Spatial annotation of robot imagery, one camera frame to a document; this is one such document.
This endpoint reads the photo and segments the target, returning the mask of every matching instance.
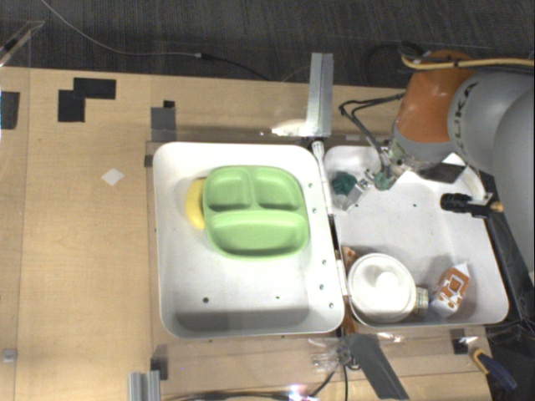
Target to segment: green object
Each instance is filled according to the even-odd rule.
[[[223,256],[275,258],[308,243],[308,216],[299,183],[271,166],[213,170],[203,190],[206,234]]]
[[[347,172],[337,172],[331,181],[334,193],[337,195],[348,195],[357,184],[357,179]]]

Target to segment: small carton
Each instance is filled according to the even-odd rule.
[[[432,293],[431,309],[442,317],[453,315],[459,310],[469,281],[470,273],[466,263],[453,266],[442,273]]]

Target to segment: yellow cable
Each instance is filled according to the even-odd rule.
[[[482,67],[486,65],[522,65],[524,67],[534,67],[535,61],[521,58],[489,58],[471,59],[467,61],[456,61],[450,63],[413,63],[407,57],[402,56],[401,61],[407,67],[416,70],[437,70],[437,69],[468,69],[470,67]]]

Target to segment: white cable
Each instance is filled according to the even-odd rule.
[[[145,53],[145,52],[125,52],[122,50],[118,50],[115,48],[111,48],[107,44],[101,43],[98,40],[88,36],[86,33],[84,33],[79,28],[76,28],[72,23],[67,21],[61,13],[56,11],[52,6],[50,6],[45,0],[39,0],[44,6],[47,7],[47,9],[52,12],[54,15],[56,15],[61,21],[65,23],[68,27],[72,28],[76,33],[80,34],[81,36],[87,38],[90,42],[93,42],[94,44],[99,45],[101,48],[108,49],[111,52],[119,53],[121,55],[127,55],[127,56],[133,56],[133,57],[151,57],[151,56],[162,56],[162,55],[181,55],[185,57],[193,57],[193,58],[201,58],[201,53],[188,53],[188,52],[159,52],[159,53]]]

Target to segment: green plate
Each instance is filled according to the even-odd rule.
[[[223,256],[290,256],[308,243],[303,192],[289,172],[271,166],[225,166],[203,190],[206,234]]]

